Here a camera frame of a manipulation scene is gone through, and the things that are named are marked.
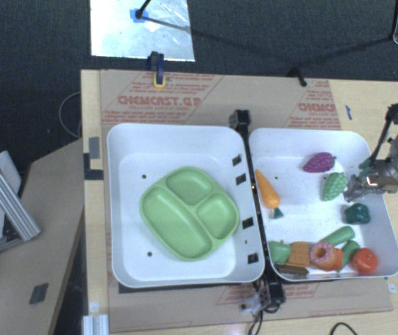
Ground pink doughnut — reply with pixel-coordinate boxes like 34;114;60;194
308;241;339;271

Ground green grapes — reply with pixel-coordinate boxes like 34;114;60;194
321;171;348;202

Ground green pea pod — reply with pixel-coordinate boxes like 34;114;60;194
339;239;362;269

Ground orange round slice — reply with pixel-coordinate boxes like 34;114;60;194
331;248;345;271

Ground tan waffle biscuit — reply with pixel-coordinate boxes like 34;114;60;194
285;241;311;268

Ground light green pepper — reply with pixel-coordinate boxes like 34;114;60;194
267;239;293;265

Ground purple grapes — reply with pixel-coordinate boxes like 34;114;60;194
302;151;337;174

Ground brown cardboard board red print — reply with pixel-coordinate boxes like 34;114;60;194
98;69;395;334

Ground orange carrot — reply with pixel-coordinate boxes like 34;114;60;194
254;168;285;220

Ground thin black rod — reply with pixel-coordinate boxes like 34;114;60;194
239;124;275;286

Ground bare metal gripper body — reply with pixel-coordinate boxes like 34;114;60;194
360;158;398;204

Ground white plastic tray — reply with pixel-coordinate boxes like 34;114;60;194
248;127;398;282
105;121;267;289

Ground dark green broccoli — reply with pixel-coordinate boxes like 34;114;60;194
344;202;372;225

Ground orange tomato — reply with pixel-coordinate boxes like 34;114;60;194
351;247;379;274

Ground black block with wires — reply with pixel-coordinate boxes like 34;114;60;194
260;280;288;307
229;109;253;129

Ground green divided plate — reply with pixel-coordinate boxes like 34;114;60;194
139;165;241;262

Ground brown chocolate bar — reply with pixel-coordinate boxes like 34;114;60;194
277;263;310;277

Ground green cucumber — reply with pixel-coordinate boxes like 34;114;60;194
318;225;356;248

